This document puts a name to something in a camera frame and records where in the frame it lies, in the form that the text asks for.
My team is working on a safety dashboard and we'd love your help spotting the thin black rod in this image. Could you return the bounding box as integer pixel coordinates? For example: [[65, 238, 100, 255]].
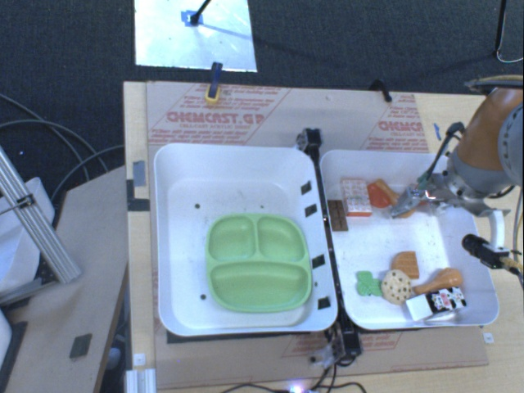
[[309, 144, 354, 337]]

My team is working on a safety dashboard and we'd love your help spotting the black block with thin wires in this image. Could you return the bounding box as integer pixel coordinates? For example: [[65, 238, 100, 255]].
[[296, 128, 323, 151], [332, 328, 364, 359]]

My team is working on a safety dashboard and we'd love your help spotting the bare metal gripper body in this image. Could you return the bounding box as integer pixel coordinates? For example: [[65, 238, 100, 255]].
[[409, 173, 512, 217]]

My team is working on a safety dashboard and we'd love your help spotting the white plastic tray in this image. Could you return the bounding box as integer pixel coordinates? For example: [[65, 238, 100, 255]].
[[153, 142, 339, 337], [319, 149, 501, 331]]

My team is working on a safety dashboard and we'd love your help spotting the brown chocolate bar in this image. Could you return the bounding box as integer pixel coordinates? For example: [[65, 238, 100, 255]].
[[327, 199, 350, 233]]

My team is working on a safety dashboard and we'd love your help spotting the green toy lettuce leaf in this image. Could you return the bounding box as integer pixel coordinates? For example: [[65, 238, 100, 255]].
[[355, 270, 384, 298]]

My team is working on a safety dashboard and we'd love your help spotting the orange chicken drumstick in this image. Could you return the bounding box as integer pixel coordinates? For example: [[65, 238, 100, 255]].
[[412, 267, 464, 296]]

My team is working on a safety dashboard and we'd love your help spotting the black cylinder on white bracket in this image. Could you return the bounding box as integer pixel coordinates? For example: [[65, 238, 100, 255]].
[[461, 209, 512, 270]]

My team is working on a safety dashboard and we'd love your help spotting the orange bread slice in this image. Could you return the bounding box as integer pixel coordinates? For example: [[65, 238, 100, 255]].
[[390, 251, 421, 280]]

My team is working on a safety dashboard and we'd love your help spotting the green divided plate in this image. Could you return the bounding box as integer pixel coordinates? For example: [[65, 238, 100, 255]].
[[205, 213, 314, 314]]

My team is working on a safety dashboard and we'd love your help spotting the chocolate chip biscuit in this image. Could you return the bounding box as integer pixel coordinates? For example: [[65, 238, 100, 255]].
[[380, 269, 413, 306]]

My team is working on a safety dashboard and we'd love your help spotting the cow print milk carton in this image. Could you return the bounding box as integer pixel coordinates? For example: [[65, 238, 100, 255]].
[[404, 286, 468, 323]]

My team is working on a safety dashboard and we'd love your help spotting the brown cardboard board red print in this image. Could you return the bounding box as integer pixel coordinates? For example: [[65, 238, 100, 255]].
[[145, 80, 490, 389]]

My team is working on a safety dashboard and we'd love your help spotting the red pizza slice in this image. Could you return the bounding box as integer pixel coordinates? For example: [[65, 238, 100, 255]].
[[366, 178, 400, 210]]

